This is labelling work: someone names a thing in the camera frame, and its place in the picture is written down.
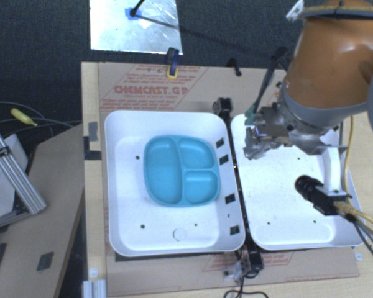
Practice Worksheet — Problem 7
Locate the blue divided plate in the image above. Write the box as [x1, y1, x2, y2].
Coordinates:
[142, 134, 221, 208]

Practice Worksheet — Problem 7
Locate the yellow banana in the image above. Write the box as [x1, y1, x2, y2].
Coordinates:
[10, 107, 39, 127]

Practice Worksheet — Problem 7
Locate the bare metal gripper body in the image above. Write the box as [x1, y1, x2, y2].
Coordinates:
[256, 103, 329, 156]

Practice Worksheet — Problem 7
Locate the black cylinder on white bracket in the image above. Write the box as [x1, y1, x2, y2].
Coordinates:
[294, 144, 351, 217]

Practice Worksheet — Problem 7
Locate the white plastic tray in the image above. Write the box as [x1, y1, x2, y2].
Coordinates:
[230, 113, 366, 251]
[103, 109, 247, 258]

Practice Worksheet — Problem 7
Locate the brown cardboard board red print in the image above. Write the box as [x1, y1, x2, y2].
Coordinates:
[98, 61, 361, 292]

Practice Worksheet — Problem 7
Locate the thin black rod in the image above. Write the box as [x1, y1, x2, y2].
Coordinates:
[222, 109, 256, 255]

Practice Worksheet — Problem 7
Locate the black block with thin wires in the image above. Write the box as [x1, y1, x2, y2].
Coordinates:
[244, 248, 265, 278]
[212, 97, 234, 115]

